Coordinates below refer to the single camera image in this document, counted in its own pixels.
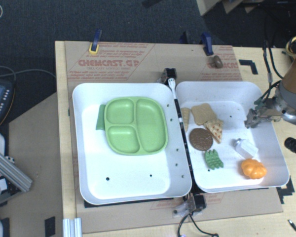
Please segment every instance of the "small white container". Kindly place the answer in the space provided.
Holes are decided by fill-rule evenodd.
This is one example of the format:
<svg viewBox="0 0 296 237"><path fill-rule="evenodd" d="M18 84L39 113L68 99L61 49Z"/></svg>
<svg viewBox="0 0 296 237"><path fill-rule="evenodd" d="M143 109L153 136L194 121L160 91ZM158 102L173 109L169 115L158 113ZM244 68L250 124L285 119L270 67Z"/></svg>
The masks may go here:
<svg viewBox="0 0 296 237"><path fill-rule="evenodd" d="M233 145L235 150L245 159L253 158L259 151L255 145L246 139L237 139Z"/></svg>

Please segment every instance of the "toy food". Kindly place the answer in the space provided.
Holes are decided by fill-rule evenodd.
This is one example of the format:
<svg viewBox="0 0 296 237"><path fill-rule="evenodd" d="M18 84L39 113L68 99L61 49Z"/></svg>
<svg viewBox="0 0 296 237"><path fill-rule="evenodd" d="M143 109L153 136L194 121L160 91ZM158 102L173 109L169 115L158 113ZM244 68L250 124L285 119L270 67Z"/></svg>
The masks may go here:
<svg viewBox="0 0 296 237"><path fill-rule="evenodd" d="M215 149L205 152L205 161L207 163L207 166L212 170L214 170L215 168L223 168L223 162L219 158L219 155Z"/></svg>
<svg viewBox="0 0 296 237"><path fill-rule="evenodd" d="M210 149L213 144L213 138L209 131L203 128L195 128L189 134L189 141L191 145L200 151Z"/></svg>
<svg viewBox="0 0 296 237"><path fill-rule="evenodd" d="M218 118L207 121L204 124L217 143L222 142L222 125L223 121Z"/></svg>
<svg viewBox="0 0 296 237"><path fill-rule="evenodd" d="M241 163L241 168L243 170L243 173L251 179L260 179L267 173L267 170L264 167L263 163L254 159L244 160Z"/></svg>
<svg viewBox="0 0 296 237"><path fill-rule="evenodd" d="M207 103L193 106L191 112L197 125L203 125L205 122L217 118L216 113Z"/></svg>
<svg viewBox="0 0 296 237"><path fill-rule="evenodd" d="M187 132L190 109L189 108L181 108L181 113L182 113L182 119L183 119L183 124L184 124L184 130L185 130L185 132Z"/></svg>

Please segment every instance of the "green plate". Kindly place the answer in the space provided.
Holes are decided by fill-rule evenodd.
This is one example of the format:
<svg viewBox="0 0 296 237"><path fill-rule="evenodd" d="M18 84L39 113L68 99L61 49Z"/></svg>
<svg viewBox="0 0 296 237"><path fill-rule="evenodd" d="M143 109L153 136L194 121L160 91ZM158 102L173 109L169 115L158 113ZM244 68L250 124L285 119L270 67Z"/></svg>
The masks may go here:
<svg viewBox="0 0 296 237"><path fill-rule="evenodd" d="M159 103L146 97L121 97L104 109L110 147L123 155L151 155L168 143L167 124Z"/></svg>

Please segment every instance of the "gray carpet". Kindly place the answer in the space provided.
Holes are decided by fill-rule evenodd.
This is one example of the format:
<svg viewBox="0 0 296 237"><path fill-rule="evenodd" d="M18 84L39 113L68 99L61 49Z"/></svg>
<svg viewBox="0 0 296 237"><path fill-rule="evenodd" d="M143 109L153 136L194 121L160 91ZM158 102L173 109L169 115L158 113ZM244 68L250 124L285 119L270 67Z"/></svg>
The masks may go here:
<svg viewBox="0 0 296 237"><path fill-rule="evenodd" d="M249 47L262 47L265 32L276 47L284 47L296 34L296 6L272 8L271 14L258 8L246 13L238 7L226 14L218 3L201 17L196 0L0 0L0 4L0 65L15 71L55 73L54 42L92 41L96 28L103 30L103 41L179 43L188 31L190 43L198 44L201 34L209 32L213 44ZM41 72L19 74L16 86L6 123L56 91L55 79Z"/></svg>

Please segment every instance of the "clamp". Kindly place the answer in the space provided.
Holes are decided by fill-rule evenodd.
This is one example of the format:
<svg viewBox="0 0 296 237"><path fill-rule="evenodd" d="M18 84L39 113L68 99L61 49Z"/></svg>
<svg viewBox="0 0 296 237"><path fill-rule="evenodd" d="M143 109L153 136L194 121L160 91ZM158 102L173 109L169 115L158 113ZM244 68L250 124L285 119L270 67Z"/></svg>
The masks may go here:
<svg viewBox="0 0 296 237"><path fill-rule="evenodd" d="M203 32L201 35L201 43L205 46L203 47L207 56L213 55L213 48L212 48L212 37L207 32Z"/></svg>
<svg viewBox="0 0 296 237"><path fill-rule="evenodd" d="M101 29L97 29L95 31L93 42L90 44L89 53L91 53L93 55L95 55L95 54L98 53L98 51L99 51L98 42L100 41L101 36L102 36L102 30Z"/></svg>

